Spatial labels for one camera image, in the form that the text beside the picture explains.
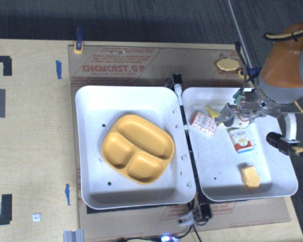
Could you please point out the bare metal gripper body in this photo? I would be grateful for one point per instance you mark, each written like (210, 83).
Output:
(252, 105)

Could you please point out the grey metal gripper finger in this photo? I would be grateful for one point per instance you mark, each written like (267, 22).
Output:
(224, 112)

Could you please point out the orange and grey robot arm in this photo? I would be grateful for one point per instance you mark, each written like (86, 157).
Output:
(282, 67)

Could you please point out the white can with red print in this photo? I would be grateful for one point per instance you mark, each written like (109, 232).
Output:
(240, 123)

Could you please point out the orange and white packet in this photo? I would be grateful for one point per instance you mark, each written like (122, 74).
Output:
(204, 123)

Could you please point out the white carton red blue print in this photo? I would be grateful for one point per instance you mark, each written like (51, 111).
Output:
(240, 140)

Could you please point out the yellow round biscuit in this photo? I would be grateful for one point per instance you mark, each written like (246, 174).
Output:
(227, 64)

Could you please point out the thin black and white rod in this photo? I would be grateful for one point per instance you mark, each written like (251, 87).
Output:
(189, 145)

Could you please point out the white plastic tray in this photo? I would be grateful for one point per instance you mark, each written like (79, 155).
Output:
(96, 160)
(217, 165)

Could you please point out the yellow ridged toy fries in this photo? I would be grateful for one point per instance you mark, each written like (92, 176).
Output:
(250, 176)

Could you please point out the brown cardboard board red print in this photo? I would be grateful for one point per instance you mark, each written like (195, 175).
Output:
(151, 64)

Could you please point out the orange divided plate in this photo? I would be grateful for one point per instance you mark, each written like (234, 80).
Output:
(139, 147)

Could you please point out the black cylinder on white bracket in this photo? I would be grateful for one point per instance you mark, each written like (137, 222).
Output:
(280, 141)

